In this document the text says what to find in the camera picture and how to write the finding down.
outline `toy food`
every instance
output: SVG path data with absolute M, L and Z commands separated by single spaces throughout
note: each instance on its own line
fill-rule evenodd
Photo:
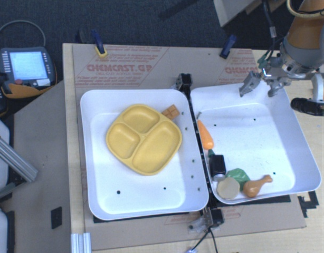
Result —
M 197 120 L 197 126 L 199 135 L 201 136 L 201 143 L 205 150 L 213 149 L 214 147 L 214 140 L 211 137 L 208 129 L 204 126 L 201 120 Z
M 223 181 L 218 182 L 216 191 L 223 199 L 234 199 L 239 191 L 240 184 L 232 177 L 227 177 Z
M 179 111 L 175 105 L 171 105 L 169 108 L 162 111 L 162 114 L 172 120 L 179 116 Z
M 262 186 L 265 183 L 272 182 L 272 178 L 270 175 L 265 175 L 263 179 L 256 180 L 256 181 L 248 181 L 244 184 L 243 192 L 248 197 L 255 197 L 261 190 Z
M 243 190 L 244 184 L 250 181 L 249 176 L 247 176 L 246 172 L 240 168 L 236 168 L 230 170 L 226 173 L 226 177 L 234 178 L 238 183 L 240 183 L 240 190 Z
M 143 175 L 161 171 L 181 142 L 182 134 L 178 126 L 143 104 L 134 104 L 124 110 L 106 134 L 106 143 L 112 154 Z

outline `black bracket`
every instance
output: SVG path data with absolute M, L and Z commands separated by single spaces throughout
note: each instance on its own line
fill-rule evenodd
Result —
M 186 95 L 188 101 L 190 100 L 190 87 L 192 86 L 192 84 L 192 76 L 189 73 L 181 73 L 176 81 L 176 89 L 180 92 L 183 92 Z
M 299 204 L 305 218 L 308 217 L 307 210 L 315 209 L 319 205 L 315 191 L 309 191 L 309 201 L 305 201 L 303 196 L 298 196 Z

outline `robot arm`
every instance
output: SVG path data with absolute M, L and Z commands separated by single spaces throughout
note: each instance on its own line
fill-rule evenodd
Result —
M 312 99 L 294 99 L 291 107 L 311 115 L 324 116 L 324 0 L 304 0 L 298 11 L 287 0 L 289 11 L 295 16 L 276 57 L 258 60 L 261 73 L 250 72 L 240 88 L 240 96 L 251 92 L 261 80 L 270 86 L 268 96 L 290 85 L 292 80 L 311 80 Z

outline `orange carrot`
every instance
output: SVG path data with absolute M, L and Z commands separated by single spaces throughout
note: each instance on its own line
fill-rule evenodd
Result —
M 198 126 L 199 135 L 201 136 L 201 142 L 203 148 L 206 150 L 213 149 L 214 140 L 201 120 L 197 120 L 197 126 Z

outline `yellow divided plate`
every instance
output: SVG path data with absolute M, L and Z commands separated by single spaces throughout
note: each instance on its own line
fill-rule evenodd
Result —
M 155 109 L 135 104 L 124 110 L 108 129 L 109 150 L 143 175 L 161 171 L 182 142 L 178 126 Z

